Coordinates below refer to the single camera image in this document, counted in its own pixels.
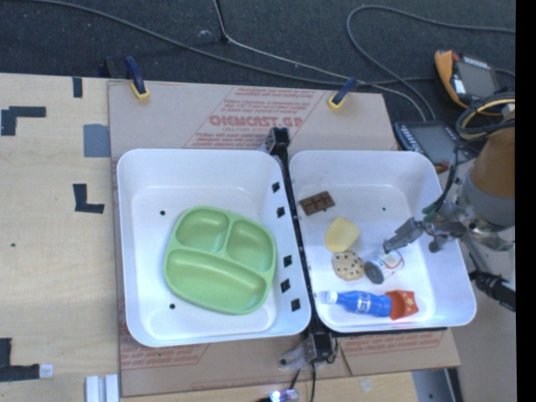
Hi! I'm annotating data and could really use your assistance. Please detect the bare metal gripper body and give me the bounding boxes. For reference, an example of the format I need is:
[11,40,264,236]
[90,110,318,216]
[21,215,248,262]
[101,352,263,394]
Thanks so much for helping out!
[421,201,516,253]

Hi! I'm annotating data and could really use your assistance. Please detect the small white can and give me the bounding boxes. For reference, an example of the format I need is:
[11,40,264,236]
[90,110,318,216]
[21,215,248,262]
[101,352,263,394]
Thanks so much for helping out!
[363,249,405,286]

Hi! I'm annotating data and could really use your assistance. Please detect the white plastic tray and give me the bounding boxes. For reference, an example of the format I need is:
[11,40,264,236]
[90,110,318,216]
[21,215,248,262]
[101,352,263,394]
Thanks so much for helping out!
[116,147,312,348]
[288,149,478,334]

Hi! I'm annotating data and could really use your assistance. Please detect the brown chocolate chip cookie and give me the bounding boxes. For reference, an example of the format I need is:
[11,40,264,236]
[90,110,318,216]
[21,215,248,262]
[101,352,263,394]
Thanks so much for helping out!
[331,250,365,282]

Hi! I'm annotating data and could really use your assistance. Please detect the red fries packet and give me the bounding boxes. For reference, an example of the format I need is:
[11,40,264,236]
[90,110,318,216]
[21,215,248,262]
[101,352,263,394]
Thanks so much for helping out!
[384,290,421,322]

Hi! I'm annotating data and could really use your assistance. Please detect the blue bottle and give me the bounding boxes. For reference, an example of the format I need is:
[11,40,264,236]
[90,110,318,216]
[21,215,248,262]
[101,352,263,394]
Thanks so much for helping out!
[320,290,394,319]

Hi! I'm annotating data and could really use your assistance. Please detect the brown chocolate bar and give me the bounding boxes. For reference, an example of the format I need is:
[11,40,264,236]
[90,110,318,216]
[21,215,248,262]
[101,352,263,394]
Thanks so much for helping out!
[298,191,337,217]

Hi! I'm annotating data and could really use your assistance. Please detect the green divided plate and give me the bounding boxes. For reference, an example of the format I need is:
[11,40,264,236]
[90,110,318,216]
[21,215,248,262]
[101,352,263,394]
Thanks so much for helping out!
[162,205,279,317]

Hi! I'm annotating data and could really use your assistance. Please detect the brown cardboard board red print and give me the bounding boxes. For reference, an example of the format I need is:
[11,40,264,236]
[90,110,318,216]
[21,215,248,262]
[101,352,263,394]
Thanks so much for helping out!
[107,80,461,398]

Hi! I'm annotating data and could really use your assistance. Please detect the black cylinder on white bracket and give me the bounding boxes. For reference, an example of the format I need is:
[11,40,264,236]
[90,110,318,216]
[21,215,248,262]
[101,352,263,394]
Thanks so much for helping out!
[460,234,516,312]

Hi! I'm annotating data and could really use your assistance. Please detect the black block with thin wires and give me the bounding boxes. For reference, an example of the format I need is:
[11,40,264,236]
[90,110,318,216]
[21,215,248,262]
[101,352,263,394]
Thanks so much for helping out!
[307,331,337,363]
[266,126,291,155]

